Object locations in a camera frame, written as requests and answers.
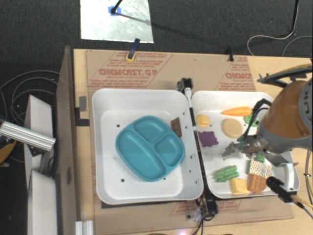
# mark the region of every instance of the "black carpet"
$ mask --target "black carpet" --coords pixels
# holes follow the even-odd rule
[[[295,0],[148,1],[155,43],[141,44],[139,50],[218,54],[230,47],[233,54],[239,55],[249,55],[246,43],[254,35],[288,35],[295,3]],[[300,0],[294,35],[283,41],[254,39],[251,50],[255,55],[280,56],[293,39],[312,36],[312,20],[313,0]],[[0,87],[27,71],[58,71],[65,45],[123,50],[131,46],[81,40],[80,0],[0,0]],[[312,58],[312,39],[294,42],[285,55]],[[3,88],[8,106],[12,91],[20,82],[17,79]],[[20,106],[25,109],[26,99]],[[2,103],[0,115],[4,115]],[[15,149],[12,156],[22,160],[22,150]],[[27,231],[23,164],[12,159],[7,162],[10,167],[0,168],[0,235],[23,235]]]

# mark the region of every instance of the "metal pole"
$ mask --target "metal pole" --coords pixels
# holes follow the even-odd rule
[[[118,8],[118,6],[120,5],[120,3],[122,2],[123,0],[119,0],[117,2],[117,4],[114,6],[114,8],[111,9],[111,14],[115,14],[116,13],[116,9]]]
[[[292,32],[294,32],[294,30],[295,30],[295,22],[297,20],[298,6],[299,6],[299,0],[295,0],[294,11],[293,11],[293,20],[292,20],[292,29],[291,29]]]

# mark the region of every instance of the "wooden table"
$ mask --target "wooden table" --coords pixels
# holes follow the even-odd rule
[[[87,74],[87,50],[76,49],[74,50],[74,85],[75,85],[75,106],[79,107],[80,98],[87,97],[88,102],[88,74]],[[216,55],[205,55],[205,58],[210,62],[210,58]],[[282,58],[282,57],[246,57],[253,81],[259,78],[259,74],[265,75],[266,73],[275,73],[297,65],[311,64],[310,59],[303,58]],[[281,91],[280,88],[269,85],[262,85],[255,83],[256,91],[261,91],[269,94],[273,98]],[[89,108],[80,112],[80,118],[89,119]],[[305,158],[307,152],[303,149],[294,149],[292,157],[294,161],[299,162],[297,172],[300,178],[300,189],[298,196],[308,200],[307,191],[305,187]],[[94,206],[93,206],[93,191],[92,191],[92,171],[91,171],[91,154],[90,154],[90,127],[77,126],[77,156],[74,158],[77,164],[76,179],[78,184],[78,194],[80,202],[80,210],[82,212],[82,220],[93,220]],[[312,174],[312,163],[310,164],[310,174]],[[293,219],[264,221],[264,222],[251,222],[242,224],[230,224],[221,226],[209,226],[204,228],[203,234],[234,234],[234,235],[250,235],[250,234],[311,234],[313,231],[312,219],[299,207],[292,206]],[[193,229],[185,230],[170,230],[162,231],[162,234],[176,235],[192,234]]]

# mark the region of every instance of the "blue tape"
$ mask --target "blue tape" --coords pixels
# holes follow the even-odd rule
[[[112,13],[111,13],[111,10],[112,10],[113,8],[114,8],[114,6],[109,6],[109,7],[108,7],[109,14],[110,14],[111,16],[116,17],[116,16],[118,16],[118,14],[122,14],[122,9],[121,9],[120,7],[118,7],[118,8],[116,9],[116,12],[115,12],[114,14],[112,14]]]

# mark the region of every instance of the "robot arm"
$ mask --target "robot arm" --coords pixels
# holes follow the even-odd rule
[[[308,82],[294,81],[288,85],[278,80],[284,76],[295,80],[297,74],[303,77],[303,74],[311,71],[312,67],[291,69],[261,78],[260,82],[284,88],[260,121],[257,134],[248,136],[247,129],[238,139],[239,143],[231,143],[226,148],[223,158],[226,159],[238,152],[247,155],[261,153],[273,165],[279,166],[288,163],[280,153],[296,147],[312,151],[312,79]],[[254,114],[257,114],[264,103],[270,105],[269,102],[261,100],[254,107]]]

